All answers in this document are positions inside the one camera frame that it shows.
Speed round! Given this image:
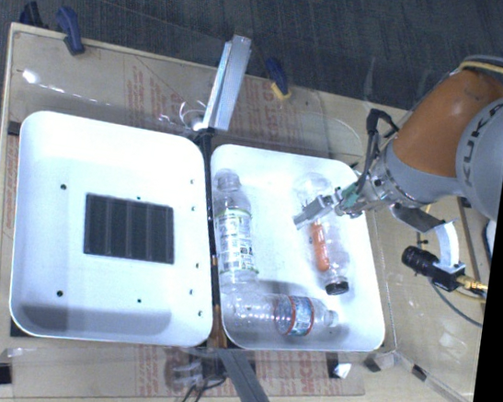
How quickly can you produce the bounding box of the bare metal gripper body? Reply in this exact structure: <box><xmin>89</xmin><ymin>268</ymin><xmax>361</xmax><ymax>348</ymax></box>
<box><xmin>332</xmin><ymin>163</ymin><xmax>407</xmax><ymax>224</ymax></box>

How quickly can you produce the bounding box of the white plastic tray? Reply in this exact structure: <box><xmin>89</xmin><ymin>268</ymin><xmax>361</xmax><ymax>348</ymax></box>
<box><xmin>0</xmin><ymin>106</ymin><xmax>241</xmax><ymax>362</ymax></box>
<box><xmin>184</xmin><ymin>141</ymin><xmax>410</xmax><ymax>370</ymax></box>

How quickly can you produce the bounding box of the clear bottle, orange inside, black cap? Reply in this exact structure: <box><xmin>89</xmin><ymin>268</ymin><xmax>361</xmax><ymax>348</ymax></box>
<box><xmin>300</xmin><ymin>219</ymin><xmax>360</xmax><ymax>299</ymax></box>

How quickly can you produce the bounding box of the clear bottle, green white label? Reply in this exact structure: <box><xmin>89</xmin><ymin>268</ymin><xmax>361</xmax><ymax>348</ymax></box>
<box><xmin>197</xmin><ymin>167</ymin><xmax>276</xmax><ymax>297</ymax></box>

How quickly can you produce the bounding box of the clear bottle, blue red label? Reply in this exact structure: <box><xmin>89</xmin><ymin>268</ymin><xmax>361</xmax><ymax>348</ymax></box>
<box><xmin>218</xmin><ymin>283</ymin><xmax>343</xmax><ymax>346</ymax></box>

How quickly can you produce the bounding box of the black slotted rectangular panel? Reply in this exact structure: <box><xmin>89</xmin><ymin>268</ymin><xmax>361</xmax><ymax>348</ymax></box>
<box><xmin>77</xmin><ymin>191</ymin><xmax>184</xmax><ymax>267</ymax></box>

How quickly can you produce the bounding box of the brown cardboard board, red print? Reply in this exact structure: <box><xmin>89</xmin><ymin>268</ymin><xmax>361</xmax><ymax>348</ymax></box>
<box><xmin>0</xmin><ymin>29</ymin><xmax>435</xmax><ymax>402</ymax></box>

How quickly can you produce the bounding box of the black cylinder on white bracket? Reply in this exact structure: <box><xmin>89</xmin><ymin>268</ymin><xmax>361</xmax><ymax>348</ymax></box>
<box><xmin>397</xmin><ymin>211</ymin><xmax>474</xmax><ymax>293</ymax></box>

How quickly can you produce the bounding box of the black block with thin wires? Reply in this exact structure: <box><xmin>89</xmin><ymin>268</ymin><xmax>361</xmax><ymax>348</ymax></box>
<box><xmin>195</xmin><ymin>353</ymin><xmax>231</xmax><ymax>384</ymax></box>

